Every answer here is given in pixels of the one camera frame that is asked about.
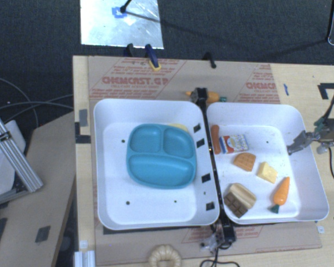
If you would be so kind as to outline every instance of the blue clamp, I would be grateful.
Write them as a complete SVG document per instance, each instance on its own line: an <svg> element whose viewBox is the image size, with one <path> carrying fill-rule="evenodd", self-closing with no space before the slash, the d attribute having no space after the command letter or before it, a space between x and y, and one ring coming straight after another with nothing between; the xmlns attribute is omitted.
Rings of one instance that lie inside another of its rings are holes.
<svg viewBox="0 0 334 267"><path fill-rule="evenodd" d="M120 7L112 7L111 13L117 19L122 19L122 18L127 17L126 13L121 13L120 12Z"/></svg>
<svg viewBox="0 0 334 267"><path fill-rule="evenodd" d="M157 59L157 56L156 56L156 53L155 51L153 50L153 48L151 47L150 44L147 44L145 46L145 50L146 50L146 56L148 56L150 58L149 60L149 64L150 66L152 67L152 69L154 71L158 71L161 69L161 66L160 64L158 63L158 59Z"/></svg>

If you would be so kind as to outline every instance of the dark floor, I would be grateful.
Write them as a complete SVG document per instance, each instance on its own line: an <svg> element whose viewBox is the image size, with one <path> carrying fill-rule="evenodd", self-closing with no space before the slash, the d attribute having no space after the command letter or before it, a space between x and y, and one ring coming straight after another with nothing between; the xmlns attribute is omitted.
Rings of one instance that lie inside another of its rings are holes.
<svg viewBox="0 0 334 267"><path fill-rule="evenodd" d="M163 58L334 65L326 42L332 0L158 0ZM122 48L80 44L80 0L0 0L0 78L31 101L72 94L72 56L122 56ZM0 107L27 101L0 80ZM60 100L72 106L72 97ZM0 109L3 120L27 105ZM37 107L38 125L71 111ZM32 110L16 121L28 139Z"/></svg>

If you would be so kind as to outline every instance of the wire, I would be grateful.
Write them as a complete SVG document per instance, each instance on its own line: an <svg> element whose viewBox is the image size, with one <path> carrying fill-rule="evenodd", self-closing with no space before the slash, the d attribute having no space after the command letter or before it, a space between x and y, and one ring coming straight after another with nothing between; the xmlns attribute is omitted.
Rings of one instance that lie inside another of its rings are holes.
<svg viewBox="0 0 334 267"><path fill-rule="evenodd" d="M31 99L28 98L28 96L27 96L27 95L26 95L26 94L25 94L19 87L17 87L15 84L13 84L13 83L11 83L11 82L5 80L5 79L2 79L2 78L0 78L0 81L1 81L1 82L4 82L4 83L6 83L6 84L8 84L8 85L10 85L10 86L12 86L13 88L15 88L18 92L20 92L20 93L26 98L26 100L27 100L28 102L31 102ZM37 127L38 127L39 123L38 123L37 112L36 112L35 109L33 109L33 113L34 113L34 115L35 115L36 125L37 125Z"/></svg>
<svg viewBox="0 0 334 267"><path fill-rule="evenodd" d="M334 178L334 172L333 172L333 166L332 166L332 150L331 148L329 147L329 166L330 166L330 172Z"/></svg>
<svg viewBox="0 0 334 267"><path fill-rule="evenodd" d="M334 24L334 14L332 16L332 23L331 23L331 26L330 26L330 31L329 31L329 36L328 36L328 43L329 45L331 46L334 46L334 43L331 42L331 39L330 39L330 36L332 34L332 30L333 30L333 24Z"/></svg>
<svg viewBox="0 0 334 267"><path fill-rule="evenodd" d="M216 251L215 251L214 260L205 259L200 263L199 267L203 267L204 263L206 263L206 262L211 262L212 263L212 265L210 267L217 267L217 264L222 264L222 265L234 264L235 266L240 267L240 265L238 263L234 262L234 261L228 261L228 262L218 261L218 253L219 253L219 248L217 248Z"/></svg>
<svg viewBox="0 0 334 267"><path fill-rule="evenodd" d="M54 98L54 99L48 100L47 102L58 101L58 100L61 100L61 99L64 99L64 98L72 97L72 96L73 96L73 94L69 94L69 95L65 95L65 96L62 96L62 97L58 97L58 98ZM15 117L17 117L17 116L19 116L19 115L21 115L21 114L23 114L23 113L25 113L25 112L27 112L27 111L29 111L29 110L33 110L34 108L36 108L36 107L38 107L38 106L41 106L41 105L39 104L39 105L34 105L34 106L30 107L30 108L26 108L26 109L20 111L19 113L17 113L17 114L15 114L15 115L11 116L11 117L8 118L7 120L5 120L4 123L10 122L10 121L11 121L12 119L14 119Z"/></svg>
<svg viewBox="0 0 334 267"><path fill-rule="evenodd" d="M6 108L10 108L10 107L14 107L14 106L32 105L32 104L58 106L58 107L67 108L67 109L70 109L70 110L74 109L71 106L57 104L57 103L52 103L52 102L48 102L48 101L47 102L45 102L45 101L31 101L31 102L20 102L20 103L14 103L14 104L5 105L5 106L0 107L0 110L6 109Z"/></svg>

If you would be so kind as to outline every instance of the butter block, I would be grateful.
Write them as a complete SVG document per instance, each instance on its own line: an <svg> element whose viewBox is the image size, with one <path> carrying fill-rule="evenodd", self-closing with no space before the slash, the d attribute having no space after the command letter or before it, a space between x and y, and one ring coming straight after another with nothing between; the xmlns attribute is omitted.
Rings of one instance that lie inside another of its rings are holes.
<svg viewBox="0 0 334 267"><path fill-rule="evenodd" d="M257 172L257 176L273 184L276 182L277 174L277 171L269 166L267 162L261 163L260 168Z"/></svg>

